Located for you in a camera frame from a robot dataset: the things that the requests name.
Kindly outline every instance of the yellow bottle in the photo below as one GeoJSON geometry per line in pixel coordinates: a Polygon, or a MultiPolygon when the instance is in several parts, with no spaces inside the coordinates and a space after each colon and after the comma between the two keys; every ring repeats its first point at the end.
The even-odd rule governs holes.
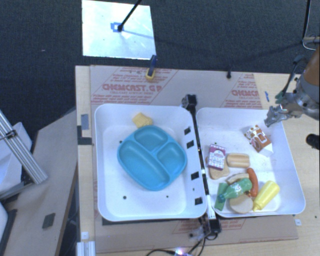
{"type": "Polygon", "coordinates": [[[267,181],[253,201],[253,211],[262,210],[280,191],[274,181],[267,181]]]}

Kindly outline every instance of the blue divided plate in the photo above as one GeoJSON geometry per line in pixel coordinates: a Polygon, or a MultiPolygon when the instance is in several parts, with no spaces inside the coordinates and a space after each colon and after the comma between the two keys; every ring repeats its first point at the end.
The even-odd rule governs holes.
{"type": "Polygon", "coordinates": [[[118,147],[117,158],[137,183],[151,191],[167,187],[187,164],[183,148],[154,125],[141,127],[129,135],[118,147]]]}

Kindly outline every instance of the round beige bread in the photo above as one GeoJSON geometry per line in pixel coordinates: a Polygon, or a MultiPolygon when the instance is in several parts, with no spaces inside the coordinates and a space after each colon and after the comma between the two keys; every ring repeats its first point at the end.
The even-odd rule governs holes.
{"type": "Polygon", "coordinates": [[[242,194],[237,198],[231,198],[229,204],[231,209],[239,214],[250,212],[254,206],[252,199],[245,194],[242,194]]]}

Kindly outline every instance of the yellow sponge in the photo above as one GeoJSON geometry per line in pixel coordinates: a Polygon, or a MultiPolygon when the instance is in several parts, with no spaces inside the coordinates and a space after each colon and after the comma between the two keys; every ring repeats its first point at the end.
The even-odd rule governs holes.
{"type": "Polygon", "coordinates": [[[143,126],[150,126],[153,124],[153,121],[150,117],[145,116],[141,112],[138,113],[134,118],[132,118],[132,121],[135,123],[136,127],[140,128],[143,126]]]}

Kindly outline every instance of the green bottle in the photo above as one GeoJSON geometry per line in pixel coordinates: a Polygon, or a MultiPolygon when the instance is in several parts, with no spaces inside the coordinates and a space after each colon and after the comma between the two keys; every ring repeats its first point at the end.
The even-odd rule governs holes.
{"type": "Polygon", "coordinates": [[[226,201],[229,198],[237,198],[246,191],[249,191],[252,188],[252,183],[248,178],[242,178],[239,181],[232,183],[228,186],[223,194],[220,194],[217,199],[220,203],[226,201]]]}

